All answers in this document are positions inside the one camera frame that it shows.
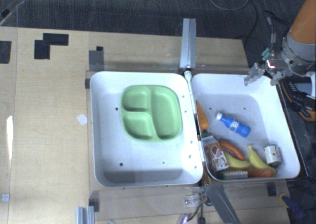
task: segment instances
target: sink basin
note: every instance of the sink basin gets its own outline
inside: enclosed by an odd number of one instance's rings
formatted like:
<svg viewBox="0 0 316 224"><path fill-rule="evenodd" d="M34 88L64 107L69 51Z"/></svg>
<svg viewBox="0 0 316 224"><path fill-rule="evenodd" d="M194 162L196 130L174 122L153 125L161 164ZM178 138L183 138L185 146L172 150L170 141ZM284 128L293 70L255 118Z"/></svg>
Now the sink basin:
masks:
<svg viewBox="0 0 316 224"><path fill-rule="evenodd" d="M201 179L198 137L183 77L98 72L90 88L94 171L100 184L181 185Z"/></svg>

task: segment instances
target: bottle label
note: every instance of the bottle label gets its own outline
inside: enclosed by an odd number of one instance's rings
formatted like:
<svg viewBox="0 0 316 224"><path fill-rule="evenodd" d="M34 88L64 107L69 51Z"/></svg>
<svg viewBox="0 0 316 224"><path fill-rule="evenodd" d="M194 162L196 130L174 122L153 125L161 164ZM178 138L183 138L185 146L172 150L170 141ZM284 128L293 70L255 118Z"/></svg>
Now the bottle label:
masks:
<svg viewBox="0 0 316 224"><path fill-rule="evenodd" d="M239 127L239 123L240 123L239 121L233 120L229 126L229 129L235 132L237 128Z"/></svg>

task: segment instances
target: banana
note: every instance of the banana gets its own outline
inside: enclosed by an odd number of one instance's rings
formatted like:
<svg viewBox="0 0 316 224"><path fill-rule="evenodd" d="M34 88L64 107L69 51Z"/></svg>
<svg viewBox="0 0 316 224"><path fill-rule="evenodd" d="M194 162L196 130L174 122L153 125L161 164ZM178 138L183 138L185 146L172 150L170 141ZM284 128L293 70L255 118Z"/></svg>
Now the banana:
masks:
<svg viewBox="0 0 316 224"><path fill-rule="evenodd" d="M230 154L226 153L226 152L223 152L224 153L224 156L227 160L227 163L228 163L228 166L230 168L233 168L233 169L239 169L239 170L242 170L242 169L248 169L249 166L250 166L250 163L247 162L247 161L240 161L236 158L233 158Z"/></svg>
<svg viewBox="0 0 316 224"><path fill-rule="evenodd" d="M248 145L248 148L249 148L249 160L255 168L257 168L257 169L270 169L273 171L273 174L277 173L277 171L274 168L265 164L260 159L258 154L252 149L252 145Z"/></svg>

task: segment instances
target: can lid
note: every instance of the can lid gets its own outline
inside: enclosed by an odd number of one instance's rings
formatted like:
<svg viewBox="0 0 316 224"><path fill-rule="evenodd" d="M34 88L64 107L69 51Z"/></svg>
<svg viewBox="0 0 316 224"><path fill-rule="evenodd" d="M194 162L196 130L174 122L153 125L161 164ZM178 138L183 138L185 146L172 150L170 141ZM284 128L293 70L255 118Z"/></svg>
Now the can lid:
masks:
<svg viewBox="0 0 316 224"><path fill-rule="evenodd" d="M222 115L220 112L218 112L217 115L216 115L216 119L217 119L217 120L220 120L220 119L222 118L222 116L223 116L223 115Z"/></svg>

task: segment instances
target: wooden table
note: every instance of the wooden table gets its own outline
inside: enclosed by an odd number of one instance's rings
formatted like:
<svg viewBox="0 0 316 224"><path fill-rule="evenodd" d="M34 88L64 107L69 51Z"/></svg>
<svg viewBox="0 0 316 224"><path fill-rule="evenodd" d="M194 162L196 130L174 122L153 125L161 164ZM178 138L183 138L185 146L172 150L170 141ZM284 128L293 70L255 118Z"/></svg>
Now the wooden table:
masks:
<svg viewBox="0 0 316 224"><path fill-rule="evenodd" d="M50 46L49 60L34 59L34 41L43 40L43 33L68 34L69 44ZM177 65L181 38L0 27L0 40L12 41L11 54L17 54L16 63L11 60L9 64L0 64L1 92L15 88L12 79L16 78L15 99L9 101L14 107L11 169L7 148L1 145L0 149L0 189L2 193L10 193L9 205L0 203L0 223L74 224L76 207L88 206L93 180L93 173L89 173L88 127L76 119L81 114L87 116L85 79L89 50L103 47L105 63L120 64L123 68L124 62ZM197 64L205 61L214 69L235 66L242 71L248 67L239 40L197 38ZM12 76L12 69L16 69L16 77ZM8 95L1 95L1 101L8 102ZM1 127L2 136L5 130ZM6 142L5 137L0 140L0 144ZM288 193L285 182L277 183L276 189L278 194ZM133 209L134 216L131 211L121 211L121 191L107 190L108 200L116 202L109 216L109 219L115 217L116 224L172 224L179 218L180 208L176 204L182 195L177 194L180 190L177 187L173 194L165 193L163 198L175 202L176 212L170 210L160 216L146 216L148 211L139 209L140 195L136 192L144 193L147 189L139 188L129 194L127 201L133 205L126 207ZM242 223L289 223L286 209L276 197L267 196L264 186L228 188L226 193ZM151 200L156 198L159 197L151 194ZM213 207L205 211L208 223L221 223Z"/></svg>

